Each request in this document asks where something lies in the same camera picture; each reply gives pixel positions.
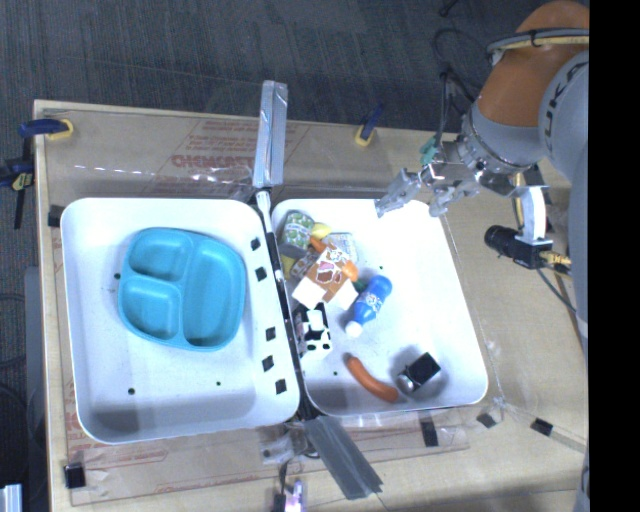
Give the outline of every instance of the bottle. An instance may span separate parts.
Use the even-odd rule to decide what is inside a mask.
[[[391,281],[384,276],[378,275],[369,281],[353,304],[353,318],[345,327],[348,336],[357,338],[362,334],[362,326],[376,318],[392,288]]]

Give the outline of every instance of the blue plate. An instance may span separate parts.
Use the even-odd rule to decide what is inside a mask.
[[[138,336],[191,350],[218,350],[244,311],[242,258],[214,238],[180,229],[140,231],[127,250],[118,311]]]

